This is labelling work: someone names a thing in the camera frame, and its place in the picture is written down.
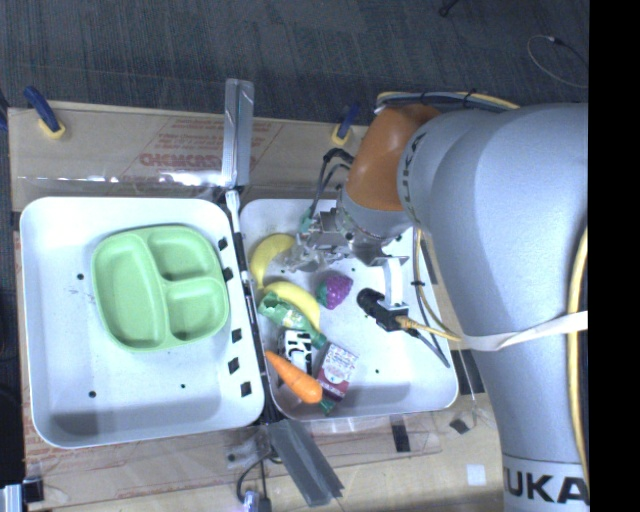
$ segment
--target yellow banana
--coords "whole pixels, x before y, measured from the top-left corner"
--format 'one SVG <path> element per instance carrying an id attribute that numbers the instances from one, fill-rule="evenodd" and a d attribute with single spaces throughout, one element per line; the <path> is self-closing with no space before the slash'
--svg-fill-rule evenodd
<path id="1" fill-rule="evenodd" d="M 313 328 L 320 331 L 320 304 L 307 290 L 289 281 L 276 281 L 264 288 L 265 293 L 273 292 L 279 298 L 294 306 L 307 317 Z"/>
<path id="2" fill-rule="evenodd" d="M 260 241 L 256 250 L 253 251 L 253 256 L 249 263 L 249 270 L 256 280 L 258 289 L 264 286 L 264 275 L 271 260 L 281 252 L 289 249 L 295 241 L 294 237 L 286 233 L 274 233 Z"/>

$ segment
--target purple fruit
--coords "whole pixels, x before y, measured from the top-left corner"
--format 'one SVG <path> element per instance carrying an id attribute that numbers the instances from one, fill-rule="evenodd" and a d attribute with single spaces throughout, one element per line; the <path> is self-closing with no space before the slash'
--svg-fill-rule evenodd
<path id="1" fill-rule="evenodd" d="M 353 279 L 343 275 L 327 277 L 316 288 L 316 300 L 327 309 L 335 309 L 349 295 Z"/>

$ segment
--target gray carpet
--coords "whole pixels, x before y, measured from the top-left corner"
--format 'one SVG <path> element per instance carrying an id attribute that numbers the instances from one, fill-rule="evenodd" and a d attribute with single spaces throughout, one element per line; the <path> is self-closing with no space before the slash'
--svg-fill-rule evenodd
<path id="1" fill-rule="evenodd" d="M 0 87 L 18 107 L 27 106 L 22 91 L 33 85 L 55 100 L 219 113 L 225 80 L 241 78 L 255 84 L 258 117 L 334 122 L 359 101 L 358 124 L 371 121 L 376 95 L 387 90 L 475 89 L 520 105 L 588 101 L 587 89 L 545 74 L 527 52 L 531 36 L 553 35 L 588 60 L 588 0 L 460 0 L 447 17 L 441 5 L 3 0 Z M 566 47 L 536 39 L 531 49 L 552 73 L 587 83 L 584 63 Z M 0 390 L 16 397 L 8 158 L 0 132 Z M 17 415 L 0 405 L 2 436 Z M 13 435 L 0 444 L 13 446 Z M 4 466 L 19 461 L 1 455 Z M 0 485 L 15 474 L 0 473 Z"/>

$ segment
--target white strap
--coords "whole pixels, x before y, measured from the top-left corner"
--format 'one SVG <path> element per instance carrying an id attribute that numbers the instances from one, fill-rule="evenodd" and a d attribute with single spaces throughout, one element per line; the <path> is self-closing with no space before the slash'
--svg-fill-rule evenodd
<path id="1" fill-rule="evenodd" d="M 463 338 L 473 350 L 494 352 L 523 341 L 535 340 L 552 334 L 586 331 L 588 328 L 588 311 L 580 311 L 554 318 L 526 331 L 492 334 L 490 336 L 464 335 Z"/>

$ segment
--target sink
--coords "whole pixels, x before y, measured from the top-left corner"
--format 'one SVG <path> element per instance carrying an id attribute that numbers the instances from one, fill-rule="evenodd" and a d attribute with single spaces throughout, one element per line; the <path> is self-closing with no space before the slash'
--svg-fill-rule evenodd
<path id="1" fill-rule="evenodd" d="M 169 224 L 211 244 L 231 275 L 228 315 L 215 329 L 191 320 L 188 343 L 125 350 L 101 319 L 92 256 L 113 235 Z M 264 389 L 231 228 L 218 206 L 200 199 L 47 197 L 25 208 L 20 237 L 31 407 L 45 441 L 81 448 L 242 427 L 258 418 Z M 158 235 L 147 243 L 154 250 L 164 241 Z M 166 301 L 181 318 L 210 291 L 207 271 L 178 270 L 167 274 Z M 209 330 L 216 332 L 201 339 Z"/>
<path id="2" fill-rule="evenodd" d="M 256 199 L 249 202 L 240 214 L 248 258 L 258 243 L 272 233 L 295 235 L 299 219 L 310 202 L 304 199 Z M 329 211 L 334 206 L 335 201 L 321 200 L 318 211 Z M 411 256 L 412 231 L 408 230 L 400 240 L 387 246 L 385 253 Z M 444 409 L 453 403 L 458 394 L 454 365 L 446 368 L 428 347 L 404 332 L 385 332 L 357 305 L 356 296 L 363 288 L 384 293 L 382 267 L 366 267 L 356 259 L 344 259 L 324 271 L 291 273 L 277 263 L 274 259 L 269 265 L 264 277 L 265 286 L 287 280 L 314 293 L 318 283 L 328 274 L 339 273 L 353 279 L 353 287 L 342 304 L 334 310 L 321 307 L 320 328 L 328 340 L 358 356 L 346 396 L 333 409 L 330 418 L 425 412 Z M 432 309 L 439 314 L 427 276 L 427 270 L 421 263 L 421 277 L 427 281 L 425 295 Z M 413 281 L 411 260 L 402 266 L 402 279 L 403 300 L 409 306 L 409 316 L 422 323 L 415 290 L 410 284 Z M 255 283 L 253 286 L 255 300 L 259 303 L 263 292 L 255 288 Z M 263 345 L 277 350 L 281 328 L 262 315 L 258 315 L 258 322 Z M 451 362 L 447 341 L 439 338 L 439 344 Z M 312 356 L 318 357 L 315 349 L 312 349 Z M 268 364 L 267 367 L 269 392 L 284 415 L 301 421 L 326 419 L 317 405 L 301 403 L 281 384 L 273 368 Z"/>

